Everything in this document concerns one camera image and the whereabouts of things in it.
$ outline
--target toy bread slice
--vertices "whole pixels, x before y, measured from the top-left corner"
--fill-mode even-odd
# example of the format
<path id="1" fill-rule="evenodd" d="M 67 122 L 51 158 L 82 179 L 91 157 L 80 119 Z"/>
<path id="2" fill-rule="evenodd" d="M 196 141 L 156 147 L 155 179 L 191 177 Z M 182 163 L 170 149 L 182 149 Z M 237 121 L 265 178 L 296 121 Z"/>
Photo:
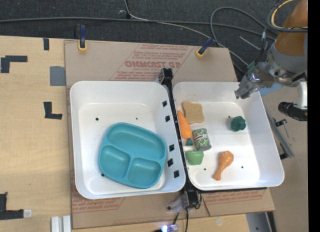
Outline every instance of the toy bread slice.
<path id="1" fill-rule="evenodd" d="M 185 101 L 182 103 L 184 115 L 189 125 L 202 123 L 205 118 L 202 112 L 202 106 L 196 102 Z"/>

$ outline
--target orange carrot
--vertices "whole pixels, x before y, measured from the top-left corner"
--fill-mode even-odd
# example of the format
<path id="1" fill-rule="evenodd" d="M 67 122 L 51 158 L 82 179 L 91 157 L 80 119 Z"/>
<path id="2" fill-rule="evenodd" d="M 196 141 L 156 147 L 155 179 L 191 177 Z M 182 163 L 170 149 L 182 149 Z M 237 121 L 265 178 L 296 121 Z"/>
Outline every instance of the orange carrot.
<path id="1" fill-rule="evenodd" d="M 181 132 L 181 136 L 185 139 L 187 139 L 187 146 L 193 145 L 192 141 L 191 141 L 191 137 L 193 135 L 191 127 L 187 121 L 187 119 L 185 118 L 184 114 L 182 114 L 182 112 L 180 110 L 178 110 L 178 120 L 179 120 L 179 125 L 180 125 L 180 132 Z"/>

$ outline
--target green can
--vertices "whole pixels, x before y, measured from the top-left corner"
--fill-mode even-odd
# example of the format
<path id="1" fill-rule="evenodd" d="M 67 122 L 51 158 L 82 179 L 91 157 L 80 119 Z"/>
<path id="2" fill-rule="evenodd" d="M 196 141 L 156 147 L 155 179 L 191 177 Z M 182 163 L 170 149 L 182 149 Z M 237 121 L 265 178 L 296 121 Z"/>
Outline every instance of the green can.
<path id="1" fill-rule="evenodd" d="M 193 140 L 196 150 L 206 151 L 211 148 L 207 129 L 197 129 L 193 131 Z"/>

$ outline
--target white tray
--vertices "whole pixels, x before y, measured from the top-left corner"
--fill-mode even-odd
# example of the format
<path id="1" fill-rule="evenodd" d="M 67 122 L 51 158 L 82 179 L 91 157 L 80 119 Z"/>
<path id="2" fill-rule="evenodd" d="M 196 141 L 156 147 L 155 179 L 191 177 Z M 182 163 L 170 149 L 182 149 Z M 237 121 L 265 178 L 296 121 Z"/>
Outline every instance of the white tray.
<path id="1" fill-rule="evenodd" d="M 162 85 L 137 81 L 80 81 L 71 87 L 70 107 L 75 185 L 83 197 L 103 199 L 169 193 L 185 185 L 186 175 L 170 101 Z M 167 161 L 154 186 L 140 189 L 102 176 L 98 165 L 100 145 L 107 129 L 119 122 L 148 129 L 165 141 Z"/>
<path id="2" fill-rule="evenodd" d="M 284 170 L 259 92 L 247 99 L 236 99 L 237 82 L 180 82 L 173 88 L 175 108 L 183 102 L 202 105 L 204 122 L 191 125 L 192 130 L 206 128 L 212 148 L 204 151 L 200 165 L 189 165 L 191 183 L 203 191 L 275 187 L 284 180 Z M 233 117 L 242 116 L 246 128 L 231 130 Z M 185 146 L 184 151 L 194 147 Z M 231 151 L 233 163 L 214 180 L 219 153 Z"/>

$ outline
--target teal divided plate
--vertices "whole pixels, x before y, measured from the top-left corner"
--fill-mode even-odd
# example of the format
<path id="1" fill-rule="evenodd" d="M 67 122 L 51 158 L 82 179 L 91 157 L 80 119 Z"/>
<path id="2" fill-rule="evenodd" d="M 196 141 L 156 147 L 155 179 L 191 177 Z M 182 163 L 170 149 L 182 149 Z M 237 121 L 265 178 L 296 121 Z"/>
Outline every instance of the teal divided plate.
<path id="1" fill-rule="evenodd" d="M 148 189 L 160 179 L 166 159 L 167 146 L 158 134 L 120 122 L 105 133 L 98 164 L 107 178 L 131 187 Z"/>

